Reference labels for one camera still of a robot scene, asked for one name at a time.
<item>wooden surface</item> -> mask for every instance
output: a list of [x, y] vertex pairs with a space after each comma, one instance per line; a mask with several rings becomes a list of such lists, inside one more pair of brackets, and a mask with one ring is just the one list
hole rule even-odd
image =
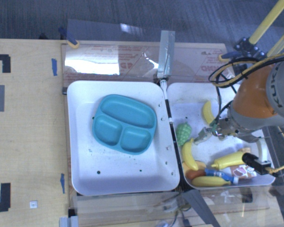
[[[0, 39], [0, 54], [11, 57], [11, 73], [2, 73], [5, 110], [0, 112], [0, 184], [11, 183], [11, 207], [0, 213], [0, 227], [58, 226], [69, 207], [65, 96], [62, 95], [63, 41]], [[57, 76], [52, 61], [57, 60]], [[65, 193], [60, 183], [65, 177]], [[283, 227], [276, 198], [267, 189], [258, 210], [215, 214], [222, 226]], [[38, 208], [30, 209], [30, 201]], [[195, 214], [191, 224], [204, 225]], [[158, 221], [119, 226], [154, 226]], [[178, 217], [174, 226], [181, 226]]]

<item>black corner marker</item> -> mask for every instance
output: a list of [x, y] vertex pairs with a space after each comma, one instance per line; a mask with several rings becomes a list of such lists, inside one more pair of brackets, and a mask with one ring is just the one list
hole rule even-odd
[[9, 208], [10, 208], [10, 183], [1, 183], [0, 212], [8, 211]]
[[7, 54], [0, 54], [0, 61], [2, 61], [2, 73], [10, 73], [10, 56]]

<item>blue divided plate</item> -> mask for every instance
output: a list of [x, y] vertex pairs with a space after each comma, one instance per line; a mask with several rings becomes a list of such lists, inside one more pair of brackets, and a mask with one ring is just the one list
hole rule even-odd
[[102, 145], [138, 155], [147, 150], [157, 126], [152, 108], [135, 99], [111, 94], [100, 102], [92, 131]]

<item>blue tape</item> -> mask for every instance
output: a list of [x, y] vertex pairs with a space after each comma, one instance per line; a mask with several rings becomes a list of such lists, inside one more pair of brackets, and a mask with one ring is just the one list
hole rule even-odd
[[63, 192], [63, 194], [65, 194], [65, 187], [64, 187], [65, 180], [64, 180], [64, 174], [63, 173], [61, 173], [60, 182], [61, 182], [61, 186], [62, 186], [62, 192]]
[[53, 75], [57, 76], [57, 60], [56, 59], [52, 59], [52, 69], [53, 69]]

